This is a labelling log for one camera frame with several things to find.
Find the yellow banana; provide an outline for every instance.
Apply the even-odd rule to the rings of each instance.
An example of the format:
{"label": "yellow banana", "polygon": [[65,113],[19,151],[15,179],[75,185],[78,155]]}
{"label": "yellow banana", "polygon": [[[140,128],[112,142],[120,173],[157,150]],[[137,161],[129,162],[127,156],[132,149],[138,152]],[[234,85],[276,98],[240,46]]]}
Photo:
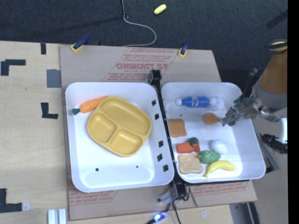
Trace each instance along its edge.
{"label": "yellow banana", "polygon": [[208,177],[210,173],[218,170],[218,169],[224,169],[226,171],[234,171],[235,167],[234,165],[226,160],[218,160],[216,162],[212,162],[207,166],[206,174],[204,177]]}

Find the blue bottle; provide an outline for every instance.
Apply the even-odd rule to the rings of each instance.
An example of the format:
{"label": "blue bottle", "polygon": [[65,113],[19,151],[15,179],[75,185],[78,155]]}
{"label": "blue bottle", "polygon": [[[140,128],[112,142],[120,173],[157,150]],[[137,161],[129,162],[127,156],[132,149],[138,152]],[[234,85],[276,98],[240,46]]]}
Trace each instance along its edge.
{"label": "blue bottle", "polygon": [[209,106],[209,98],[205,96],[197,97],[197,96],[190,96],[185,99],[177,99],[177,105],[185,105],[190,108],[196,107],[208,107]]}

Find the yellow divided plate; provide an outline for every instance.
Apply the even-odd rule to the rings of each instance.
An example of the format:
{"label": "yellow divided plate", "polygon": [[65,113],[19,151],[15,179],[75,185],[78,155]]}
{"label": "yellow divided plate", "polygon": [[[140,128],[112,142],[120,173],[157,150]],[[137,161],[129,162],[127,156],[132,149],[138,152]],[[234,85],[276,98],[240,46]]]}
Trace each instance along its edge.
{"label": "yellow divided plate", "polygon": [[119,97],[104,99],[87,123],[88,134],[95,142],[123,157],[137,153],[151,129],[149,116]]}

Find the dark floor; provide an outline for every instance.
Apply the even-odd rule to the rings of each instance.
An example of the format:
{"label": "dark floor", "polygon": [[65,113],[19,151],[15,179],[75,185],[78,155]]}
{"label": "dark floor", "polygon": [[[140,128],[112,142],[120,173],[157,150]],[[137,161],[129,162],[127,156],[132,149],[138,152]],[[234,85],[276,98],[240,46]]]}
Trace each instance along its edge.
{"label": "dark floor", "polygon": [[[154,9],[167,9],[154,15]],[[288,0],[124,0],[130,22],[155,30],[150,47],[212,50],[224,82],[244,88],[250,69],[263,70],[272,56],[267,42],[288,37]],[[154,39],[146,28],[122,19],[120,0],[0,0],[0,40],[124,46]]]}

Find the wooden table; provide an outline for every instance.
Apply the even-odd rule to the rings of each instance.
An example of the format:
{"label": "wooden table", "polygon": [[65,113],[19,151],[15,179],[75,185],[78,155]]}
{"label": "wooden table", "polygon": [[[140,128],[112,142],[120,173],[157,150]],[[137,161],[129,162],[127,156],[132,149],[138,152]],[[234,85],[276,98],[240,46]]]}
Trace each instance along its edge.
{"label": "wooden table", "polygon": [[[68,209],[61,88],[47,88],[46,70],[60,70],[59,45],[0,42],[0,61],[25,59],[0,76],[0,188],[7,203],[29,203],[30,210],[1,213],[0,223],[46,223],[50,209]],[[41,103],[57,119],[42,118]],[[232,224],[228,205],[178,210],[182,223]],[[175,212],[163,223],[178,223]],[[152,213],[68,221],[68,223],[146,223]]]}

